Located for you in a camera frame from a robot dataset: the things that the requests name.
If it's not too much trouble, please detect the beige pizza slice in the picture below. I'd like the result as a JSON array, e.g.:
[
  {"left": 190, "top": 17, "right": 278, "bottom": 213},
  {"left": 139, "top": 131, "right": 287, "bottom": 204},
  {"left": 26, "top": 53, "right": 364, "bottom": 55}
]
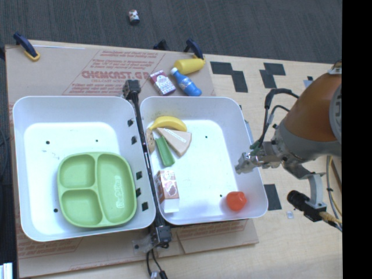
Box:
[{"left": 156, "top": 127, "right": 192, "bottom": 158}]

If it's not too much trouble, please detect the brown and white carton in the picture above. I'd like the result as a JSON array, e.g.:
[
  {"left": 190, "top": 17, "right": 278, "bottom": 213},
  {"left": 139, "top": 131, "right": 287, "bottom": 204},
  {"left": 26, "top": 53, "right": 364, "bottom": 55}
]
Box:
[{"left": 153, "top": 169, "right": 181, "bottom": 214}]

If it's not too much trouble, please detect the white plastic tray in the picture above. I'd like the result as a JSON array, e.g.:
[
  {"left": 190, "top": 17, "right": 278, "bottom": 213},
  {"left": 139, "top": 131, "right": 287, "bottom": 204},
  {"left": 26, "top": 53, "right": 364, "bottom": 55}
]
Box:
[
  {"left": 12, "top": 95, "right": 157, "bottom": 243},
  {"left": 139, "top": 96, "right": 269, "bottom": 226}
]

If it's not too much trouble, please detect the blue bottle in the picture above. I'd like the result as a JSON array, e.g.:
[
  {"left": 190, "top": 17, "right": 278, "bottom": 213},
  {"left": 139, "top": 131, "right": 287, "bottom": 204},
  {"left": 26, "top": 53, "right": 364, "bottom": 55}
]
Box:
[{"left": 170, "top": 67, "right": 203, "bottom": 97}]

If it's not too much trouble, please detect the yellow banana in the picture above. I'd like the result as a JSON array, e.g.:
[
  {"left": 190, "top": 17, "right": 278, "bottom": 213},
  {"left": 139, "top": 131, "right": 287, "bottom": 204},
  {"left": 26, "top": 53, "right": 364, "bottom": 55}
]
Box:
[{"left": 148, "top": 115, "right": 188, "bottom": 133}]

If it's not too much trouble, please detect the yellow bottle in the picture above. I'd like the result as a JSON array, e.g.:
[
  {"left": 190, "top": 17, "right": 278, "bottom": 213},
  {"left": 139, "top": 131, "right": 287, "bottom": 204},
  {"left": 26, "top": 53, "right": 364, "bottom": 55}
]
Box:
[{"left": 173, "top": 56, "right": 206, "bottom": 76}]

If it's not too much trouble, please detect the orange toy fruit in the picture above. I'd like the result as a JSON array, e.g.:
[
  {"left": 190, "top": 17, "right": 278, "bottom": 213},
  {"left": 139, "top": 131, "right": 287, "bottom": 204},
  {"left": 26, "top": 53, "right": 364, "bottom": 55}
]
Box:
[{"left": 226, "top": 191, "right": 248, "bottom": 213}]

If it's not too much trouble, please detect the green celery stick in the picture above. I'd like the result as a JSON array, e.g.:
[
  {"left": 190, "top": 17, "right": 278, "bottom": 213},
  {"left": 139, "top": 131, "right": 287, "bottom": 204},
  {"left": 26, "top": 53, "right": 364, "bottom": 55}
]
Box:
[{"left": 155, "top": 137, "right": 176, "bottom": 167}]

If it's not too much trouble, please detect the red and white carton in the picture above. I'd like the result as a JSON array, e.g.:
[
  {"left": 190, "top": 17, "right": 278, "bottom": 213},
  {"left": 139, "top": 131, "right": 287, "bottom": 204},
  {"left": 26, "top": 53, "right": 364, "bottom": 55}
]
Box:
[{"left": 149, "top": 70, "right": 177, "bottom": 96}]

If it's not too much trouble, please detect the green divided plate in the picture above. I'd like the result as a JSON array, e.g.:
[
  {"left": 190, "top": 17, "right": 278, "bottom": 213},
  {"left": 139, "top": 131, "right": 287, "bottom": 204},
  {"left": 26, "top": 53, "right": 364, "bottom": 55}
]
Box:
[{"left": 56, "top": 151, "right": 138, "bottom": 229}]

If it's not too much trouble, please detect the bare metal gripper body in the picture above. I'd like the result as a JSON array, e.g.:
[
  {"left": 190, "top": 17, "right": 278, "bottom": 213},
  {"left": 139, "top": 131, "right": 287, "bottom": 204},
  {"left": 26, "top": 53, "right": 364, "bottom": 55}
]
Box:
[{"left": 255, "top": 139, "right": 292, "bottom": 170}]

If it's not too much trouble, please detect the brown biscuit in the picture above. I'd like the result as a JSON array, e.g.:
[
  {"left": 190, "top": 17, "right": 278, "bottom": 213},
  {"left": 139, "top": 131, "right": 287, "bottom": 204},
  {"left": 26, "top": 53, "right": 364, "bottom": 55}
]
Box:
[{"left": 145, "top": 128, "right": 156, "bottom": 154}]

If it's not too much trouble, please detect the small red and white can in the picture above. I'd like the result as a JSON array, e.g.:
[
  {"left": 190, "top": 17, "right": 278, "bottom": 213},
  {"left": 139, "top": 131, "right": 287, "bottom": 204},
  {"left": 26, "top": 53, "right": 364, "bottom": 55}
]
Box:
[{"left": 127, "top": 9, "right": 141, "bottom": 26}]

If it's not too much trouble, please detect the black block with thin wires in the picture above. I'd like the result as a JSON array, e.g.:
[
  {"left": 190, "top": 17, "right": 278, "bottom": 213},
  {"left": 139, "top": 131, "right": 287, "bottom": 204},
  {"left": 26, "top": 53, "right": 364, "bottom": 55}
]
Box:
[
  {"left": 150, "top": 224, "right": 173, "bottom": 248},
  {"left": 122, "top": 79, "right": 142, "bottom": 99}
]

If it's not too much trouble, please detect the thin black and white rod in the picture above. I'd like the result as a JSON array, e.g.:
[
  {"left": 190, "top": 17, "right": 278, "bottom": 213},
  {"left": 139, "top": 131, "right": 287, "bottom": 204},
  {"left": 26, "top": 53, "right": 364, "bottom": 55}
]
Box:
[{"left": 131, "top": 91, "right": 164, "bottom": 229}]

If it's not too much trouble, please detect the brown cardboard board red print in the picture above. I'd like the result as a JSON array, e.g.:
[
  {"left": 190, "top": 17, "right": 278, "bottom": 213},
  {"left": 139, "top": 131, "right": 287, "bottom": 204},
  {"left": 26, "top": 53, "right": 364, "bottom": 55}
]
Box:
[{"left": 4, "top": 39, "right": 260, "bottom": 278}]

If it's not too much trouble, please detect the black cylinder on white bracket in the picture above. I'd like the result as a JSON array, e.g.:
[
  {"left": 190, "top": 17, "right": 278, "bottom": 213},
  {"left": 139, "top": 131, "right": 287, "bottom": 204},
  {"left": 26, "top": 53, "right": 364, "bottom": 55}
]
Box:
[{"left": 287, "top": 167, "right": 328, "bottom": 223}]

